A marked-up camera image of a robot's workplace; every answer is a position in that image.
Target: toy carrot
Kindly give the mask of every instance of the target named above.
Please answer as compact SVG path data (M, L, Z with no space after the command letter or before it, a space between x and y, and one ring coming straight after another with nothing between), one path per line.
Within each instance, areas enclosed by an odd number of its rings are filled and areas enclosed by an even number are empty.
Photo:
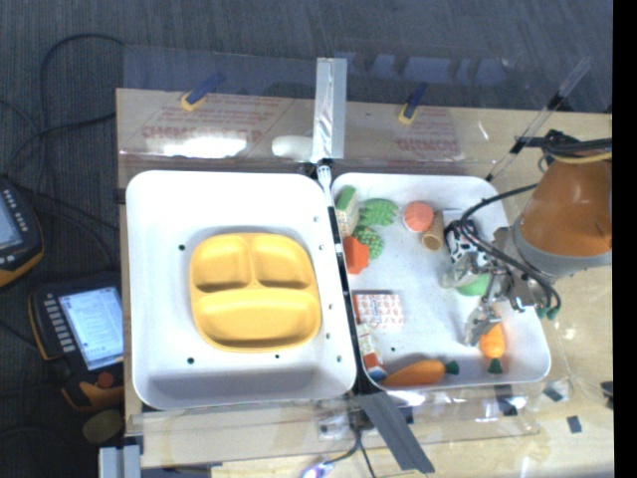
M438 359L422 359L388 375L383 386L422 386L435 384L445 373L457 375L460 367L455 361L444 364Z
M489 373L502 373L500 358L505 353L505 333L502 330L502 323L497 323L488 333L480 337L480 350L491 360Z

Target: blue and yellow clip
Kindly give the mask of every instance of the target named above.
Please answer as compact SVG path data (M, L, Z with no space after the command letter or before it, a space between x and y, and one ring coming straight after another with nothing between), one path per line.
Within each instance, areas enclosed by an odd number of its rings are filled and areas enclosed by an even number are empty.
M400 109L400 114L398 115L398 120L402 123L412 123L414 118L416 117L416 111L418 110L418 105L420 105L420 101L422 100L425 92L427 91L427 84L420 84L416 90L409 96L407 99L407 103L405 103Z
M184 94L181 97L181 106L185 110L192 112L203 105L204 101L206 101L206 94L214 92L225 80L225 76L215 73L210 78L204 80L195 89Z

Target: yellow divided dish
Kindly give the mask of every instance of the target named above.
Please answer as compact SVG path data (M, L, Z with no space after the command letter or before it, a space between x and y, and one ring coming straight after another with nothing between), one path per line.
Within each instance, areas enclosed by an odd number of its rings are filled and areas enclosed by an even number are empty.
M199 334L225 351L299 346L320 327L310 256L279 234L223 234L201 242L190 259L190 302Z

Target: dark background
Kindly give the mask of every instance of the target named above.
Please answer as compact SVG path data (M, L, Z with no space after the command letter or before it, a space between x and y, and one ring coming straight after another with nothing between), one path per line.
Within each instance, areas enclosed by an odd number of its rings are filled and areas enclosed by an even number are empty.
M39 190L46 243L42 262L0 290L3 477L98 475L98 448L82 434L89 417L47 387L26 300L43 282L117 267L114 90L131 83L125 53L146 51L125 45L347 56L350 98L386 103L413 90L403 68L416 62L429 77L423 104L538 111L588 57L561 110L612 111L613 0L0 0L0 37L0 167Z

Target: button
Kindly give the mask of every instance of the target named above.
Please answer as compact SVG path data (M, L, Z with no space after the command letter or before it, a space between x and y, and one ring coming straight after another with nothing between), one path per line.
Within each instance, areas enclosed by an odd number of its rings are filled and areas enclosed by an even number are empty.
M115 379L109 371L103 371L100 375L98 375L98 387L101 387L102 389L111 387L114 382Z

